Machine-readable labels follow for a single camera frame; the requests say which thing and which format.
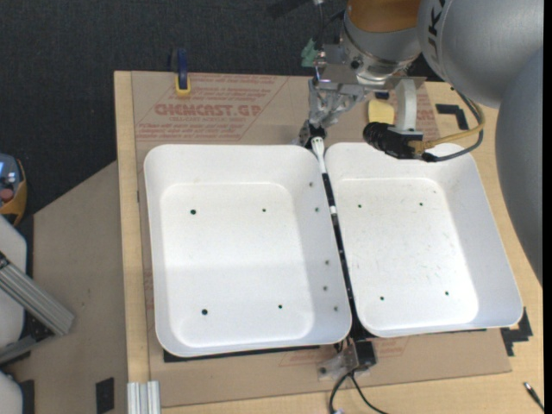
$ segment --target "yellow cable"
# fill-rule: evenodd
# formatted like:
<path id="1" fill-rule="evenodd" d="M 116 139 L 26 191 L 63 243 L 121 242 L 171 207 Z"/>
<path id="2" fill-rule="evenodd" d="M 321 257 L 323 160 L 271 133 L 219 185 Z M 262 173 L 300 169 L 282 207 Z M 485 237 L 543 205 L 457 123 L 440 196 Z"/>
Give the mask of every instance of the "yellow cable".
<path id="1" fill-rule="evenodd" d="M 467 136 L 470 136 L 473 134 L 478 134 L 485 127 L 485 114 L 483 113 L 483 110 L 478 104 L 474 103 L 471 100 L 468 100 L 468 101 L 472 105 L 472 107 L 475 110 L 477 110 L 477 113 L 480 116 L 480 123 L 477 125 L 477 127 L 466 130 L 465 132 L 459 132 L 458 134 L 447 135 L 447 136 L 444 136 L 443 138 L 439 138 L 438 140 L 408 141 L 409 147 L 412 147 L 416 154 L 422 154 L 423 151 L 427 150 L 428 148 L 435 147 L 437 144 L 456 141 L 456 140 L 460 140 L 461 138 L 466 138 Z"/>

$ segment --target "dark floor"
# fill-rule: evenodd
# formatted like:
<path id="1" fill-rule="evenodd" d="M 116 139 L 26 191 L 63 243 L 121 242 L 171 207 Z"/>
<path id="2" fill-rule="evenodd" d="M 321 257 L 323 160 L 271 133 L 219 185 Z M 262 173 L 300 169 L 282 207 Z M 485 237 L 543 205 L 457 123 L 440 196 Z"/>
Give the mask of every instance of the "dark floor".
<path id="1" fill-rule="evenodd" d="M 113 71 L 164 71 L 186 47 L 193 72 L 310 75 L 317 26 L 311 0 L 0 0 L 0 152 L 26 170 L 28 211 L 115 160 Z"/>

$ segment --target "black pen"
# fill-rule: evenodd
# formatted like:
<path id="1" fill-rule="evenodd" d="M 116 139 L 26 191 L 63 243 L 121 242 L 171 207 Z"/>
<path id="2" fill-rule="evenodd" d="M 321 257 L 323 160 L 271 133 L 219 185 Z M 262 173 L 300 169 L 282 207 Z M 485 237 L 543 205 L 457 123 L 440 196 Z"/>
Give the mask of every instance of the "black pen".
<path id="1" fill-rule="evenodd" d="M 527 389 L 527 392 L 529 395 L 533 398 L 533 400 L 536 401 L 536 403 L 541 407 L 541 409 L 544 411 L 544 405 L 541 403 L 541 399 L 536 395 L 535 390 L 531 385 L 529 385 L 527 382 L 524 382 L 525 388 Z"/>

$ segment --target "wooden table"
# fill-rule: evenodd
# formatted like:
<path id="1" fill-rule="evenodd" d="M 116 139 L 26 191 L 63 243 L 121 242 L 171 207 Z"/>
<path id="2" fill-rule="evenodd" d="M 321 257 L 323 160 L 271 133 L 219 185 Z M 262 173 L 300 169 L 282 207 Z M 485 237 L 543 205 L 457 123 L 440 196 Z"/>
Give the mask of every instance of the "wooden table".
<path id="1" fill-rule="evenodd" d="M 443 83 L 426 83 L 433 103 L 461 104 L 458 96 Z M 147 353 L 147 326 L 141 263 L 140 215 L 136 198 L 137 174 L 135 160 L 135 131 L 131 72 L 115 72 L 116 133 L 119 166 L 119 187 L 122 221 L 122 258 L 127 333 L 129 381 L 150 380 Z M 494 156 L 496 110 L 484 108 L 486 138 L 473 152 L 486 195 L 492 208 L 505 251 L 515 274 L 524 306 L 533 329 L 529 342 L 516 343 L 511 357 L 512 372 L 482 377 L 439 380 L 368 388 L 365 394 L 381 410 L 390 413 L 516 413 L 539 412 L 539 407 L 523 387 L 530 382 L 544 396 L 543 371 L 543 290 L 526 260 L 508 217 L 499 187 Z M 447 122 L 437 116 L 443 135 Z M 328 393 L 308 393 L 277 398 L 260 398 L 210 405 L 193 405 L 164 409 L 176 413 L 325 413 Z M 370 412 L 355 390 L 341 390 L 336 396 L 336 407 L 345 412 Z"/>

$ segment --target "robotic arm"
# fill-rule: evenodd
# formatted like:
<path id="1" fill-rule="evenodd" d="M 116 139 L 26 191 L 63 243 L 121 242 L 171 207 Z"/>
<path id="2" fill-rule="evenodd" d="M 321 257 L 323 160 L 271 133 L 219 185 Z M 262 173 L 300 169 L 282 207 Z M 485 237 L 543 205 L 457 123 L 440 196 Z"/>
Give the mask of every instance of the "robotic arm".
<path id="1" fill-rule="evenodd" d="M 405 76 L 405 68 L 423 53 L 443 80 L 469 98 L 472 112 L 478 108 L 471 100 L 499 109 L 499 179 L 542 283 L 543 3 L 348 0 L 339 43 L 323 45 L 314 60 L 309 119 L 299 143 L 309 147 L 313 137 L 324 138 L 326 128 L 370 91 L 395 90 L 395 124 L 370 122 L 365 140 L 397 158 L 433 160 L 416 131 L 417 82 Z"/>

